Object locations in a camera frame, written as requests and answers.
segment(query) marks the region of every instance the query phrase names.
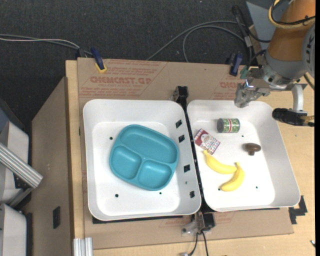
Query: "yellow banana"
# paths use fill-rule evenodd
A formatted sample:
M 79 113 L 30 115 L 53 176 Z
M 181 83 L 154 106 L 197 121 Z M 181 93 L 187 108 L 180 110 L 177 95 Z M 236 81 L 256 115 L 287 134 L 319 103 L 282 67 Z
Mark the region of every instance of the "yellow banana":
M 233 174 L 237 167 L 232 165 L 226 165 L 221 162 L 219 162 L 217 159 L 215 159 L 212 155 L 208 153 L 207 150 L 203 151 L 206 157 L 206 164 L 214 171 L 216 171 L 219 174 Z
M 238 162 L 235 163 L 236 165 L 236 172 L 233 175 L 232 179 L 229 180 L 228 182 L 224 183 L 220 189 L 222 191 L 234 191 L 237 188 L 239 188 L 241 186 L 241 184 L 243 183 L 244 179 L 245 179 L 245 172 L 244 170 L 241 168 L 240 164 Z

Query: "cord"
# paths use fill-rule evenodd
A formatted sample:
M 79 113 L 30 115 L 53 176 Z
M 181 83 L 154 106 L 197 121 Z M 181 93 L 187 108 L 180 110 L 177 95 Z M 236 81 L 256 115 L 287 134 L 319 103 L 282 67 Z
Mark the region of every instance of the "cord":
M 188 254 L 188 256 L 192 256 L 196 250 L 197 243 L 198 243 L 198 235 L 199 235 L 199 233 L 197 232 L 196 237 L 195 237 L 195 244 L 194 244 L 193 250 Z
M 183 39 L 183 43 L 182 43 L 182 50 L 183 50 L 183 57 L 185 59 L 186 62 L 189 62 L 188 58 L 187 58 L 187 55 L 186 55 L 186 40 L 188 38 L 188 36 L 193 33 L 194 31 L 197 31 L 197 30 L 200 30 L 200 29 L 218 29 L 218 30 L 222 30 L 222 31 L 225 31 L 225 32 L 228 32 L 230 34 L 232 34 L 233 36 L 237 37 L 239 40 L 241 41 L 245 41 L 243 38 L 241 38 L 241 36 L 237 35 L 236 33 L 232 32 L 231 30 L 229 29 L 226 29 L 224 27 L 220 27 L 220 26 L 213 26 L 213 25 L 203 25 L 203 26 L 199 26 L 199 27 L 196 27 L 194 29 L 192 29 L 191 31 L 189 31 L 184 39 Z
M 6 39 L 0 38 L 0 41 L 7 41 L 7 42 L 45 42 L 50 44 L 55 44 L 59 46 L 68 47 L 71 49 L 78 50 L 80 46 L 75 44 L 74 42 L 64 40 L 64 39 L 48 39 L 48 38 L 36 38 L 31 36 L 23 36 L 23 35 L 16 35 L 16 34 L 0 34 L 0 37 L 8 37 L 8 38 L 19 38 L 19 39 Z M 84 53 L 91 55 L 92 53 L 89 51 L 84 51 Z
M 309 78 L 309 76 L 305 73 L 303 75 L 304 79 L 307 81 L 307 83 L 310 85 L 310 87 L 315 90 L 315 84 L 313 82 L 311 82 L 311 79 Z
M 192 256 L 192 255 L 194 254 L 195 250 L 196 250 L 197 243 L 198 243 L 198 235 L 202 235 L 202 236 L 203 236 L 206 256 L 209 256 L 207 239 L 206 239 L 206 236 L 205 236 L 205 233 L 204 233 L 203 230 L 201 230 L 201 231 L 199 231 L 199 232 L 196 233 L 195 244 L 194 244 L 193 250 L 188 254 L 188 256 Z
M 205 233 L 204 233 L 203 230 L 201 230 L 201 234 L 202 234 L 203 240 L 204 240 L 206 256 L 209 256 L 208 246 L 207 246 L 207 239 L 206 239 L 206 236 L 205 236 Z
M 250 59 L 250 65 L 249 65 L 249 66 L 251 66 L 252 62 L 253 62 L 258 56 L 263 55 L 265 52 L 266 52 L 266 50 L 264 49 L 264 50 L 258 51 L 255 55 L 253 55 L 253 57 Z
M 246 29 L 246 32 L 247 32 L 254 40 L 256 40 L 256 41 L 258 41 L 258 42 L 261 42 L 261 43 L 270 43 L 270 42 L 271 42 L 271 40 L 260 39 L 260 38 L 258 38 L 255 34 L 253 34 L 253 33 L 251 32 L 251 30 L 249 29 L 248 23 L 246 22 L 246 20 L 245 20 L 245 18 L 244 18 L 244 14 L 243 14 L 243 12 L 241 11 L 241 9 L 240 9 L 240 7 L 239 7 L 238 5 L 235 4 L 235 5 L 232 7 L 232 13 L 233 13 L 233 15 L 235 16 L 238 25 L 239 25 L 239 23 L 240 23 L 240 20 L 239 20 L 239 18 L 237 18 L 237 15 L 239 15 L 239 16 L 241 17 L 241 19 L 243 20 L 243 23 L 244 23 L 244 27 L 245 27 L 245 29 Z
M 235 5 L 232 6 L 232 13 L 233 13 L 233 15 L 235 17 L 236 23 L 237 23 L 237 25 L 238 25 L 238 27 L 239 27 L 239 29 L 241 31 L 241 34 L 243 36 L 243 40 L 245 42 L 245 46 L 248 48 L 248 54 L 249 54 L 248 66 L 250 66 L 251 65 L 251 58 L 252 58 L 252 51 L 253 51 L 252 48 L 253 48 L 253 46 L 252 46 L 252 42 L 250 40 L 250 37 L 249 37 L 248 33 L 246 32 L 244 27 L 241 25 L 240 18 L 242 18 L 242 20 L 244 21 L 244 24 L 245 24 L 246 27 L 248 27 L 247 23 L 244 20 L 242 11 L 240 10 L 238 5 L 235 4 Z
M 159 50 L 157 50 L 154 54 L 152 54 L 149 58 L 146 59 L 146 61 L 151 60 L 154 56 L 156 56 L 157 54 L 159 54 L 163 49 L 165 49 L 166 47 L 168 47 L 170 44 L 172 44 L 175 40 L 177 40 L 178 38 L 180 38 L 181 36 L 183 36 L 185 33 L 196 29 L 198 27 L 202 27 L 202 26 L 206 26 L 206 25 L 210 25 L 210 24 L 218 24 L 218 23 L 226 23 L 226 24 L 237 24 L 235 21 L 231 21 L 231 20 L 214 20 L 214 21 L 208 21 L 208 22 L 204 22 L 204 23 L 200 23 L 198 25 L 192 26 L 188 29 L 186 29 L 185 31 L 181 32 L 180 34 L 178 34 L 177 36 L 175 36 L 173 39 L 171 39 L 169 42 L 167 42 L 164 46 L 162 46 Z
M 293 28 L 298 28 L 301 26 L 306 26 L 312 22 L 316 21 L 316 16 L 311 16 L 311 17 L 307 17 L 304 19 L 299 19 L 293 22 L 283 22 L 283 21 L 276 21 L 274 18 L 274 7 L 280 2 L 281 0 L 274 0 L 274 2 L 272 3 L 272 5 L 269 8 L 268 11 L 268 18 L 270 20 L 270 22 L 277 28 L 281 28 L 281 29 L 293 29 Z

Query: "blue divided plate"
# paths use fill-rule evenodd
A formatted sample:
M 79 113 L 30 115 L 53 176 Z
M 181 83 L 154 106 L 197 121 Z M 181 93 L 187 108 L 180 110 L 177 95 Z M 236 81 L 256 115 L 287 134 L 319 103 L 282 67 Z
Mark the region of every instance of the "blue divided plate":
M 120 179 L 156 191 L 168 185 L 179 160 L 179 148 L 169 137 L 142 125 L 126 126 L 116 138 L 109 164 Z

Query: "gray carpet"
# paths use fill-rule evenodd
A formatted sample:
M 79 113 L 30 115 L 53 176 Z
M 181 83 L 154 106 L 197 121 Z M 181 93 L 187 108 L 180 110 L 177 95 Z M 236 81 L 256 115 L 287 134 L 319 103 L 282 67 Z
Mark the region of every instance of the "gray carpet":
M 232 6 L 240 6 L 252 20 L 244 0 L 26 0 L 0 1 L 0 34 L 64 39 L 103 58 L 146 60 L 172 38 L 197 24 L 235 21 Z M 236 24 L 217 24 L 241 35 Z M 178 38 L 152 60 L 185 62 Z M 224 64 L 244 44 L 231 34 L 212 28 L 192 33 L 185 45 L 194 63 Z M 0 40 L 0 99 L 28 126 L 65 75 L 65 61 L 76 50 L 45 42 Z

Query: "white bin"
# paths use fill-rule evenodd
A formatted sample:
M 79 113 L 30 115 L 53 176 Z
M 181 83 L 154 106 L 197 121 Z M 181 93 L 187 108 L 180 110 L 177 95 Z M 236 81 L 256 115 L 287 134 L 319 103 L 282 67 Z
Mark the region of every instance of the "white bin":
M 218 212 L 292 207 L 300 200 L 300 192 L 278 127 L 272 118 L 272 108 L 261 101 L 252 101 L 238 108 L 231 100 L 194 100 L 187 106 L 192 134 L 204 129 L 220 145 L 213 156 L 220 162 L 234 165 L 240 162 L 245 172 L 243 184 L 234 191 L 219 190 L 233 174 L 219 174 L 206 163 L 203 149 L 196 145 L 204 199 Z M 219 133 L 218 119 L 239 119 L 236 133 Z M 255 143 L 262 149 L 254 155 L 244 150 L 244 144 Z
M 182 107 L 169 100 L 94 99 L 83 108 L 88 206 L 102 221 L 191 215 L 201 205 L 191 142 Z M 109 165 L 114 141 L 128 125 L 171 138 L 179 161 L 169 184 L 148 191 L 116 177 Z

